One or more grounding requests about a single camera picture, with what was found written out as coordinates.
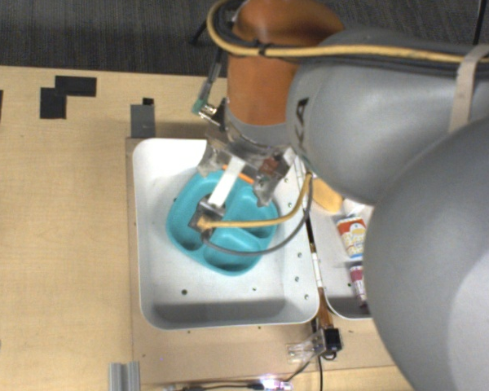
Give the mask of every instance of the gray carpet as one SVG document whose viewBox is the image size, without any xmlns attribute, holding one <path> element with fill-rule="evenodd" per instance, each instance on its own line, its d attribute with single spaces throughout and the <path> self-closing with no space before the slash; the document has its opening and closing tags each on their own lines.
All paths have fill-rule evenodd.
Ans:
<svg viewBox="0 0 489 391">
<path fill-rule="evenodd" d="M 215 0 L 0 0 L 0 64 L 205 75 L 187 43 Z M 478 0 L 318 0 L 346 24 L 470 43 Z M 489 42 L 489 3 L 481 42 Z"/>
</svg>

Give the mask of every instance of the yellow cable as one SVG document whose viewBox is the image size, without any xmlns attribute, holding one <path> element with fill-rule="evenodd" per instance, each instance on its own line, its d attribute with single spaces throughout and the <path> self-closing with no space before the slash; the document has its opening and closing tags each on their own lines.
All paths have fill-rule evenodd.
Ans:
<svg viewBox="0 0 489 391">
<path fill-rule="evenodd" d="M 311 173 L 306 173 L 304 177 L 304 183 L 302 184 L 301 192 L 299 193 L 299 197 L 297 198 L 297 202 L 293 206 L 293 209 L 288 214 L 278 218 L 272 218 L 270 220 L 249 220 L 243 222 L 223 222 L 223 221 L 212 221 L 206 216 L 201 216 L 197 226 L 201 229 L 201 231 L 207 231 L 210 229 L 215 229 L 217 227 L 242 227 L 242 228 L 250 228 L 250 227 L 264 227 L 264 226 L 274 226 L 279 225 L 280 223 L 284 223 L 287 220 L 291 219 L 295 216 L 295 213 L 300 209 L 302 205 L 302 201 L 304 200 L 304 196 L 308 192 L 310 187 L 312 175 Z"/>
<path fill-rule="evenodd" d="M 206 28 L 209 35 L 217 46 L 233 55 L 238 56 L 263 56 L 266 58 L 310 58 L 316 56 L 339 56 L 339 55 L 376 55 L 392 58 L 427 60 L 440 63 L 459 64 L 464 55 L 446 54 L 443 52 L 425 51 L 400 46 L 383 45 L 331 45 L 331 46 L 308 46 L 294 48 L 266 48 L 260 54 L 260 48 L 250 48 L 236 45 L 225 41 L 220 37 L 214 27 L 214 15 L 219 7 L 229 0 L 218 0 L 209 10 L 206 19 Z M 489 58 L 481 62 L 489 63 Z"/>
</svg>

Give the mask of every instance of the teal bowl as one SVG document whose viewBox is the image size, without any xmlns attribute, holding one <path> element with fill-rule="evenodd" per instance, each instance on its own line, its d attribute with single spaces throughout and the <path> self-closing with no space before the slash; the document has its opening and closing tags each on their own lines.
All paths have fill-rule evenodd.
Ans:
<svg viewBox="0 0 489 391">
<path fill-rule="evenodd" d="M 236 256 L 209 248 L 201 240 L 200 233 L 188 226 L 199 201 L 212 193 L 222 171 L 209 174 L 206 178 L 194 175 L 179 193 L 170 208 L 166 220 L 166 233 L 174 246 L 201 265 L 224 275 L 242 275 L 251 270 L 260 256 Z M 252 186 L 237 179 L 227 197 L 225 221 L 267 220 L 277 218 L 277 208 L 270 202 L 258 207 Z M 219 228 L 214 230 L 210 242 L 222 248 L 242 252 L 257 252 L 266 249 L 277 226 L 241 228 Z"/>
</svg>

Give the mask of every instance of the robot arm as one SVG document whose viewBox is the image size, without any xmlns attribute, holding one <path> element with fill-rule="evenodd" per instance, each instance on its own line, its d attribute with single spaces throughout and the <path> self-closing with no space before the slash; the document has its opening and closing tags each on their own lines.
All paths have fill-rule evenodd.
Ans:
<svg viewBox="0 0 489 391">
<path fill-rule="evenodd" d="M 394 360 L 416 389 L 489 389 L 489 55 L 474 74 L 470 123 L 450 134 L 457 72 L 471 47 L 342 31 L 336 16 L 322 22 L 332 36 L 319 46 L 286 47 L 268 41 L 271 24 L 256 24 L 266 35 L 241 28 L 245 9 L 231 33 L 217 21 L 222 5 L 207 24 L 233 54 L 229 97 L 209 114 L 201 172 L 239 156 L 266 203 L 291 146 L 344 196 L 375 204 L 366 283 Z M 253 58 L 235 58 L 243 56 Z"/>
</svg>

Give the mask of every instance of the label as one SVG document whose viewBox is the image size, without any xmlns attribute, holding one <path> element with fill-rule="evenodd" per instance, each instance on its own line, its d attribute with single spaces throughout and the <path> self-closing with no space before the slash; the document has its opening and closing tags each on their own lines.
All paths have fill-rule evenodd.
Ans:
<svg viewBox="0 0 489 391">
<path fill-rule="evenodd" d="M 350 268 L 351 282 L 355 290 L 355 295 L 360 307 L 368 305 L 368 298 L 366 296 L 366 288 L 364 287 L 364 272 L 361 265 L 352 266 Z"/>
<path fill-rule="evenodd" d="M 366 238 L 366 224 L 361 217 L 351 217 L 339 220 L 337 229 L 346 253 L 350 257 L 359 257 L 364 252 L 364 239 Z"/>
</svg>

